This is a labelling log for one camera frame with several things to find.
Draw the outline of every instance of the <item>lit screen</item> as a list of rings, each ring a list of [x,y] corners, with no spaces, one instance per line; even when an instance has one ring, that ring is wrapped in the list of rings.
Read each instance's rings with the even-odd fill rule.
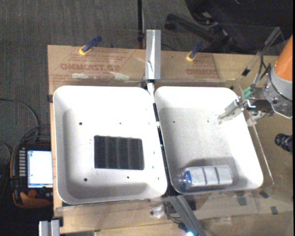
[[[53,159],[51,151],[28,151],[29,188],[53,186]]]

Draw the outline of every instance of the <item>black rectangle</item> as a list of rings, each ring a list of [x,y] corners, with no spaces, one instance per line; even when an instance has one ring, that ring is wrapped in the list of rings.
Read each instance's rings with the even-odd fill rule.
[[[143,170],[142,140],[94,136],[94,166],[99,169]]]

